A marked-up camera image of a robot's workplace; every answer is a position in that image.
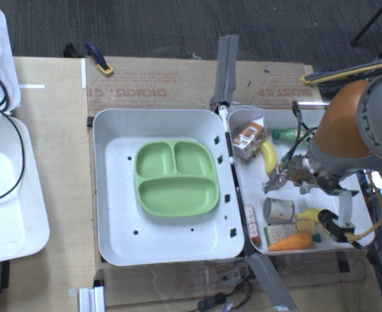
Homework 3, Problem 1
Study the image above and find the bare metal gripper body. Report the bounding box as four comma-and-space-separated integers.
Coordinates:
283, 154, 342, 196

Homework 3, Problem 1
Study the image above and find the white plastic tray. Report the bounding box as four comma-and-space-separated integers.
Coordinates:
227, 108, 376, 256
92, 108, 246, 267

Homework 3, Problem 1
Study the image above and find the yellow banana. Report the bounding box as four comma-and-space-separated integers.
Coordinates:
259, 139, 278, 176
295, 207, 324, 224

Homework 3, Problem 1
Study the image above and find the white can with orange dots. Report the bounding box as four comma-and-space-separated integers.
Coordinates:
262, 197, 296, 225

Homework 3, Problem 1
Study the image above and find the pale yellow cheese block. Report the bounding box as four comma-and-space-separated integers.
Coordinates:
296, 219, 316, 235

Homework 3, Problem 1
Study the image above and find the green plastic bottle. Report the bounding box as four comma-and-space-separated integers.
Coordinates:
272, 127, 312, 143

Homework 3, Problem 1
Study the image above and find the narrow orange and white carton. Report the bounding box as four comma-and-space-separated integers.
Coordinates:
244, 203, 262, 244

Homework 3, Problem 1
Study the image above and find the green and white patterned packet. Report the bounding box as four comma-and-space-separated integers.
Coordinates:
262, 223, 299, 248

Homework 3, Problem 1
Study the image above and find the orange carrot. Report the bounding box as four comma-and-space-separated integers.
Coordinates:
268, 231, 322, 252

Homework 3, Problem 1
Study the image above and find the green divided plate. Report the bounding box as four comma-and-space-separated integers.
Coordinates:
134, 140, 221, 218

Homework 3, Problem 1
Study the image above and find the brown cardboard board red print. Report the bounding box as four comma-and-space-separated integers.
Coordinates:
85, 55, 368, 307

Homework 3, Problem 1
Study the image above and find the black cylinder on white bracket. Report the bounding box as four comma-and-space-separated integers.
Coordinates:
317, 188, 361, 244

